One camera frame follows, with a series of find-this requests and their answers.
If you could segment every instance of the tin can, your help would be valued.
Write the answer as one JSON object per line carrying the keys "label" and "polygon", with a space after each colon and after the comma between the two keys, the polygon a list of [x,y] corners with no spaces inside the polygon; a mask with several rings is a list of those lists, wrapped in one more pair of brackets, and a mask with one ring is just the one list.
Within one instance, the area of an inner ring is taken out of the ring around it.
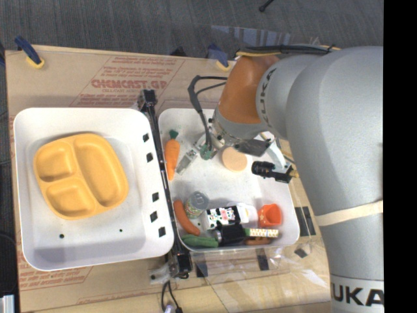
{"label": "tin can", "polygon": [[185,213],[189,219],[196,219],[209,205],[209,198],[201,191],[195,191],[185,203]]}

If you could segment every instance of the peach colored disc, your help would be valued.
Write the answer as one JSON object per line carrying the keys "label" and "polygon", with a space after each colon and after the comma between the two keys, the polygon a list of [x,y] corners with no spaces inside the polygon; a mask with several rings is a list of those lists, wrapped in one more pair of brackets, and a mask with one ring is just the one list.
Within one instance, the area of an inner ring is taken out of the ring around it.
{"label": "peach colored disc", "polygon": [[246,155],[228,147],[222,153],[223,165],[231,171],[242,171],[248,165]]}

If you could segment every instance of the yellow plate compartment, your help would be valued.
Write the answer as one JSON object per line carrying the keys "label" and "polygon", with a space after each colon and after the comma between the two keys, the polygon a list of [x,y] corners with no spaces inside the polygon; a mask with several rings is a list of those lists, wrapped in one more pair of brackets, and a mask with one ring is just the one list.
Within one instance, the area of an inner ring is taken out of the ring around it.
{"label": "yellow plate compartment", "polygon": [[33,168],[50,209],[68,220],[110,210],[129,191],[119,158],[97,134],[76,134],[43,145],[35,154]]}

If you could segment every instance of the toy carrot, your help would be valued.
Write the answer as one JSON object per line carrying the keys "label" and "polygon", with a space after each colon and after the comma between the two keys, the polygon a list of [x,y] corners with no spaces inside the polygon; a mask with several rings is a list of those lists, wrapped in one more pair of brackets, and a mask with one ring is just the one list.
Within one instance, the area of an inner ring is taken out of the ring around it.
{"label": "toy carrot", "polygon": [[169,131],[170,140],[165,145],[165,161],[167,166],[168,179],[172,181],[177,167],[178,157],[180,155],[180,143],[175,140],[178,132],[175,130]]}

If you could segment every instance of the gray carpet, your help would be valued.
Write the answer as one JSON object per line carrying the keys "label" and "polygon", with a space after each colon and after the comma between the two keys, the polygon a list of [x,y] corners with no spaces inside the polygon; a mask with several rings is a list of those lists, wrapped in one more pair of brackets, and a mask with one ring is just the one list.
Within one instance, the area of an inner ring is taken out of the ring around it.
{"label": "gray carpet", "polygon": [[[16,35],[34,44],[155,54],[182,46],[191,57],[205,57],[215,42],[229,58],[243,45],[383,45],[384,0],[275,0],[260,13],[265,1],[0,0],[0,41],[8,50],[16,49]],[[6,110],[0,68],[0,233],[14,237]],[[15,261],[13,247],[1,245],[0,279],[9,286]]]}

